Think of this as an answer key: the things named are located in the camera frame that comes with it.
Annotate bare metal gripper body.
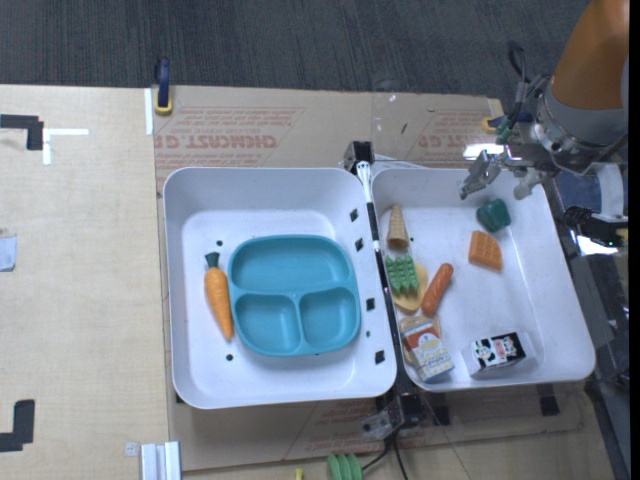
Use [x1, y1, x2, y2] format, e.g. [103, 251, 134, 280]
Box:
[500, 120, 612, 176]

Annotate green bell pepper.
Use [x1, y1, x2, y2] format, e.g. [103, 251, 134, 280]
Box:
[475, 198, 513, 234]

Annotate orange waffle piece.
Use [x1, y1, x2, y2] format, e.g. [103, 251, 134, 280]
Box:
[467, 229, 504, 273]

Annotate tan ice cream cone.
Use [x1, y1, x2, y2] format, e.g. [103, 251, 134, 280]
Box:
[385, 203, 411, 250]

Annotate white plastic tray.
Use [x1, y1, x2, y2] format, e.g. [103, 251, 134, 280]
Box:
[370, 167, 598, 394]
[162, 166, 399, 411]

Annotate thin black and white rod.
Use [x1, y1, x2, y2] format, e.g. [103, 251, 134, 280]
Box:
[356, 161, 407, 400]

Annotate orange sausage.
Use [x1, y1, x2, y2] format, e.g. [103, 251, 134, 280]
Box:
[420, 262, 455, 318]

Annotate green pea pods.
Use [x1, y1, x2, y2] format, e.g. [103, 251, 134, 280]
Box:
[383, 252, 421, 297]
[325, 452, 364, 480]

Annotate cow print milk carton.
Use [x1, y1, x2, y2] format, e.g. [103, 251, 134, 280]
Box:
[460, 331, 537, 381]

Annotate orange and blue carton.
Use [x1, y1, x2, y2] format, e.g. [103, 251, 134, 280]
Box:
[401, 319, 457, 385]

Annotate brown cardboard board red print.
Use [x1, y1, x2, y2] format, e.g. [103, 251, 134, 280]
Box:
[152, 85, 604, 473]

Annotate blue divided plate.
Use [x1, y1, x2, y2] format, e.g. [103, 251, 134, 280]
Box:
[226, 234, 363, 358]

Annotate orange carrot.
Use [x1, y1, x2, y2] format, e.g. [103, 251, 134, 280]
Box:
[203, 251, 236, 342]

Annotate black cylinder on white bracket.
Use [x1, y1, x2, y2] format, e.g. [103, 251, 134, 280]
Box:
[563, 161, 629, 248]

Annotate black block with thin wires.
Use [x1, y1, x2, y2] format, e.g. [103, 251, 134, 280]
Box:
[359, 392, 427, 440]
[343, 140, 376, 172]

